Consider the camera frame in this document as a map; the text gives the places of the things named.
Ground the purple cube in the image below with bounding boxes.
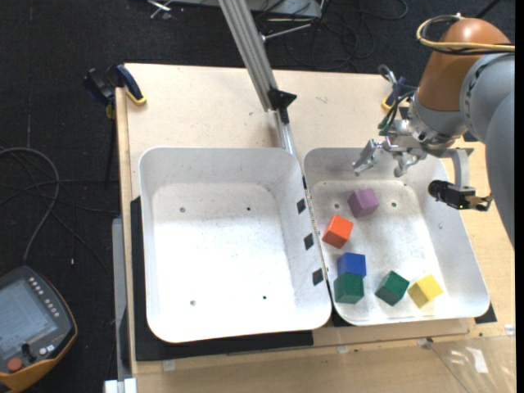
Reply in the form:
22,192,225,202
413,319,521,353
347,187,381,219

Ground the black cylinder on white bracket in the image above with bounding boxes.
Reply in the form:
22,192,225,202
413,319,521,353
427,147,478,211

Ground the yellow cube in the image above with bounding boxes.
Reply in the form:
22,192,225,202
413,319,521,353
407,273,445,309

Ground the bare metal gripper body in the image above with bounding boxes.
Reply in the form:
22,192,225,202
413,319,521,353
382,119,456,160

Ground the orange cube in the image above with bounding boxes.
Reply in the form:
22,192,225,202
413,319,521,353
322,214,355,250

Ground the green cube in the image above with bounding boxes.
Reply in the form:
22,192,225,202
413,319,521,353
374,270,410,307
333,272,365,305

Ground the pale wood board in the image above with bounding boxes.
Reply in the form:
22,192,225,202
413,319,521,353
123,62,516,348

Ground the white plastic tray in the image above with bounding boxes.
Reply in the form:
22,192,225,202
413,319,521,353
302,147,491,327
138,146,332,344

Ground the blue cube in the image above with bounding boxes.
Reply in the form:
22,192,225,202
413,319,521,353
337,251,368,279

